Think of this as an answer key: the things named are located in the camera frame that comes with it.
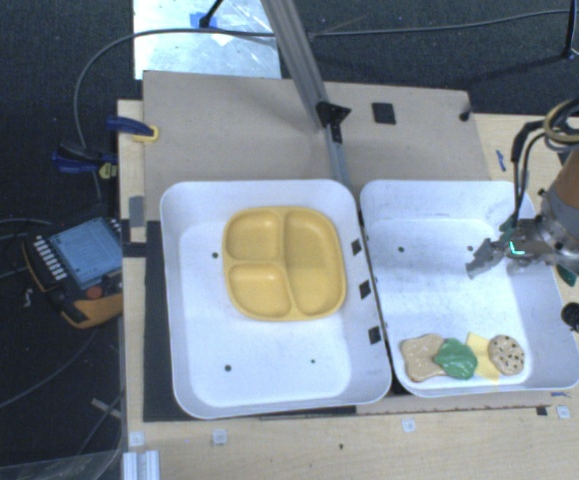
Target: white tray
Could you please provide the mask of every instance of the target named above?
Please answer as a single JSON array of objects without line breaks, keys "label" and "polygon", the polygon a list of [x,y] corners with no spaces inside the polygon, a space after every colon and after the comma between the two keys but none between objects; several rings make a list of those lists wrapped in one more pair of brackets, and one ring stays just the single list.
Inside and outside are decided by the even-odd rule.
[{"label": "white tray", "polygon": [[[507,182],[387,181],[360,195],[367,247],[396,376],[422,397],[565,389],[579,381],[579,352],[560,319],[562,301],[552,269],[535,265],[509,275],[506,264],[470,280],[468,247],[497,239],[513,208]],[[521,218],[534,215],[525,201]],[[427,333],[464,342],[467,333],[515,337],[525,369],[498,384],[434,377],[416,383],[404,368],[400,342]]]},{"label": "white tray", "polygon": [[[347,297],[336,313],[264,322],[233,307],[222,259],[213,255],[221,251],[224,226],[238,211],[274,205],[312,208],[335,225],[347,276]],[[385,395],[391,368],[375,297],[360,296],[370,272],[364,250],[352,250],[361,231],[345,187],[329,180],[179,183],[163,195],[160,213],[172,381],[183,410],[211,419]]]}]

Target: black clamp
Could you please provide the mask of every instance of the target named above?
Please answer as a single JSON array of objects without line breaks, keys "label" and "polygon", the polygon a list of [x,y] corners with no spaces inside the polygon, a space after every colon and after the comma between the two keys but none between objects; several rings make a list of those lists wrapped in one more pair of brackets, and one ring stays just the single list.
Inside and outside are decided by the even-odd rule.
[{"label": "black clamp", "polygon": [[334,105],[328,101],[321,101],[316,105],[316,112],[318,113],[322,126],[326,128],[327,125],[329,125],[331,127],[331,138],[333,141],[342,144],[340,123],[351,113],[351,109]]}]

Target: device screen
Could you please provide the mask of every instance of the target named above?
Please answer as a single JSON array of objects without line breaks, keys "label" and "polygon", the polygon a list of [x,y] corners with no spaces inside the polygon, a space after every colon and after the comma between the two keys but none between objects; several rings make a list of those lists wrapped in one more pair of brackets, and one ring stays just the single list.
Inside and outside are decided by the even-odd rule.
[{"label": "device screen", "polygon": [[122,265],[120,243],[100,217],[52,235],[49,241],[83,290]]}]

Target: multimeter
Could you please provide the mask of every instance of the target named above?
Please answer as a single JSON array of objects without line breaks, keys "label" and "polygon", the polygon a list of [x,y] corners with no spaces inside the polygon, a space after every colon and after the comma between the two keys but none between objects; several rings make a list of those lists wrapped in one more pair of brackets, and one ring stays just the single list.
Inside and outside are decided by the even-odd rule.
[{"label": "multimeter", "polygon": [[38,288],[74,327],[93,327],[122,312],[117,219],[92,211],[32,231],[22,252]]}]

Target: yellow cheese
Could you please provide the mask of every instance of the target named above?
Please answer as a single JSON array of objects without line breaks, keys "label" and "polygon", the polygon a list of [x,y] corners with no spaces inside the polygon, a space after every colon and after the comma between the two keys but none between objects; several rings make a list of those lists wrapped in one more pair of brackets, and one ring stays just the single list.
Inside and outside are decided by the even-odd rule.
[{"label": "yellow cheese", "polygon": [[498,368],[489,360],[489,340],[470,332],[467,335],[467,345],[471,347],[471,350],[473,350],[473,353],[478,359],[476,375],[480,375],[485,379],[497,383],[500,378],[500,371],[498,371]]}]

